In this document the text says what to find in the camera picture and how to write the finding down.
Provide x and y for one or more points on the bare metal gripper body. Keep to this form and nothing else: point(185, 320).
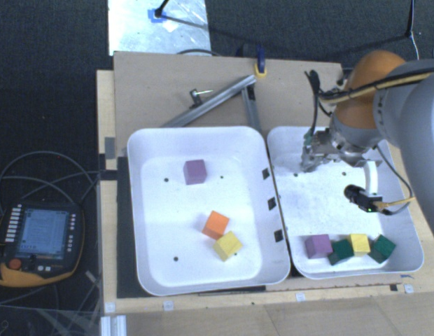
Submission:
point(329, 147)

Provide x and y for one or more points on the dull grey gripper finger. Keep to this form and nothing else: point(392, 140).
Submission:
point(305, 162)
point(315, 164)

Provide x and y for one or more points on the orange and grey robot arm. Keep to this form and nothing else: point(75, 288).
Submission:
point(406, 117)

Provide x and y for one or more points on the white plastic tray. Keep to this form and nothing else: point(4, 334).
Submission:
point(318, 201)
point(189, 219)

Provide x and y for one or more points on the purple cube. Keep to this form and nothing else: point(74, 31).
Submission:
point(195, 171)
point(318, 246)

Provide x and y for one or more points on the green cube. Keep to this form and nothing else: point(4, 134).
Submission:
point(342, 248)
point(383, 247)

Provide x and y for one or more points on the yellow cube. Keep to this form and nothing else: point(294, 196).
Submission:
point(359, 244)
point(227, 246)

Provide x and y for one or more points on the orange cube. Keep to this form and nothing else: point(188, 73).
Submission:
point(216, 224)

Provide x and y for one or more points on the brown cardboard board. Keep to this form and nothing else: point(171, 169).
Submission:
point(161, 93)

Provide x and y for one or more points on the black cylinder on white bracket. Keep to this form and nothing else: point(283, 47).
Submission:
point(360, 195)

